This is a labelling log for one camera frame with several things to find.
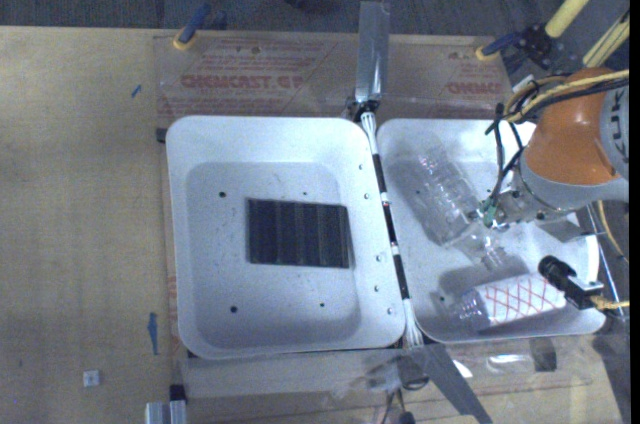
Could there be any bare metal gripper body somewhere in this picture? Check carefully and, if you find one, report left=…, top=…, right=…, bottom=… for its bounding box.
left=491, top=186, right=584, bottom=244

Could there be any white plastic tray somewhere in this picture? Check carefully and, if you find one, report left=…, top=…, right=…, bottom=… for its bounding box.
left=164, top=114, right=408, bottom=361
left=375, top=117, right=609, bottom=346

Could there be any large clear plastic bottle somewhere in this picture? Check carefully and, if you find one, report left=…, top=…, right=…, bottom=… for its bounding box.
left=393, top=140, right=512, bottom=271

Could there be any clear bottle red diamond label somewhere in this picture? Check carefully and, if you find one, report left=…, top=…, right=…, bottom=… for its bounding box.
left=448, top=272, right=569, bottom=332

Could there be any thin black and white rod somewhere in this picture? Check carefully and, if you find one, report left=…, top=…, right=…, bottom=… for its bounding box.
left=359, top=111, right=425, bottom=349

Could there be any black ribbed rectangular pad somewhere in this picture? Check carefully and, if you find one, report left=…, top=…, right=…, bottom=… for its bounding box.
left=245, top=197, right=355, bottom=270

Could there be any brown cardboard board red print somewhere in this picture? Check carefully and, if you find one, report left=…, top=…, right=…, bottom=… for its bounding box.
left=152, top=31, right=604, bottom=406

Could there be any black cylinder on white bracket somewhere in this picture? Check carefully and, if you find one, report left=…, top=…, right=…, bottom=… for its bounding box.
left=537, top=232, right=607, bottom=312

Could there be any black block with wires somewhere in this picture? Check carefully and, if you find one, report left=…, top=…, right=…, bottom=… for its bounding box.
left=348, top=96, right=383, bottom=116

